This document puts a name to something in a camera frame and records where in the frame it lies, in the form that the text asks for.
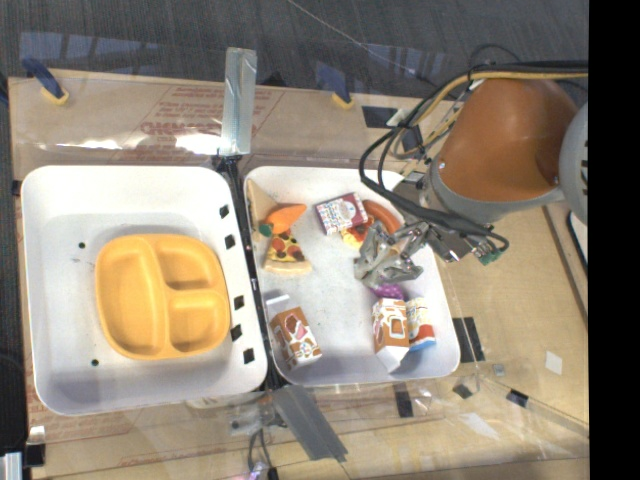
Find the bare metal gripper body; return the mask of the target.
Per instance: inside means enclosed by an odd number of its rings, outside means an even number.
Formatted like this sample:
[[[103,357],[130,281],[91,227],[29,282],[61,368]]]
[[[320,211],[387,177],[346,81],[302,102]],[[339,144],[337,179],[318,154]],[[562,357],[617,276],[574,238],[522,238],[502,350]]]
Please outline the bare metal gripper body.
[[[413,257],[429,247],[445,262],[459,261],[469,253],[475,253],[479,245],[474,237],[424,221],[402,226],[397,231],[397,243],[406,257]]]

